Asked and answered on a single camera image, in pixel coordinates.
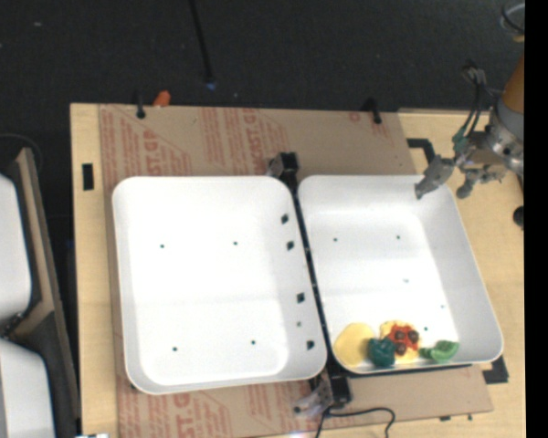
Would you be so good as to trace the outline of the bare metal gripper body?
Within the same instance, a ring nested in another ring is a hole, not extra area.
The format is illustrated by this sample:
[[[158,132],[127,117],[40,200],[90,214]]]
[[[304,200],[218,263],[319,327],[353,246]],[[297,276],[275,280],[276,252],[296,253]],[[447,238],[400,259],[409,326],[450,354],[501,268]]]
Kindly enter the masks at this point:
[[[458,169],[482,168],[482,182],[501,181],[507,172],[523,176],[523,141],[500,124],[454,135],[454,162]]]

